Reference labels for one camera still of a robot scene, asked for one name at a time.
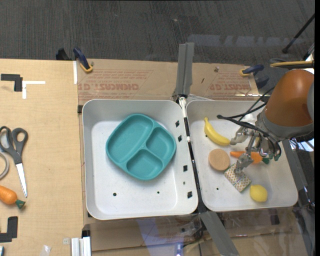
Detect grey-handled scissors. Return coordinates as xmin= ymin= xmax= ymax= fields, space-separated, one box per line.
xmin=0 ymin=125 xmax=29 ymax=199

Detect yellow lemon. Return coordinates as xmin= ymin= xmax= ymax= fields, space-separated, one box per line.
xmin=249 ymin=184 xmax=269 ymax=203

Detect white plastic tray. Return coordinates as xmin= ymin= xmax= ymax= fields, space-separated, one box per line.
xmin=185 ymin=99 xmax=299 ymax=213
xmin=81 ymin=98 xmax=200 ymax=221

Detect tan round biscuit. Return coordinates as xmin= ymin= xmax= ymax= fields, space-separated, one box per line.
xmin=207 ymin=148 xmax=231 ymax=172

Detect teal divided plate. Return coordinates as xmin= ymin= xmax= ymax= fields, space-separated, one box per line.
xmin=105 ymin=112 xmax=178 ymax=182

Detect orange carrot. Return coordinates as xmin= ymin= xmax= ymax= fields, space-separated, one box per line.
xmin=0 ymin=185 xmax=27 ymax=210
xmin=229 ymin=150 xmax=271 ymax=165

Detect brown cardboard board, red print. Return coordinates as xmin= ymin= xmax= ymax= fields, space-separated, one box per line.
xmin=76 ymin=58 xmax=302 ymax=252

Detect yellow banana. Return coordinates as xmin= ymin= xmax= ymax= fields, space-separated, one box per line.
xmin=203 ymin=116 xmax=231 ymax=147

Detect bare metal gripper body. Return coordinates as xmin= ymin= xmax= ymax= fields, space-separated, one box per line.
xmin=246 ymin=124 xmax=282 ymax=160

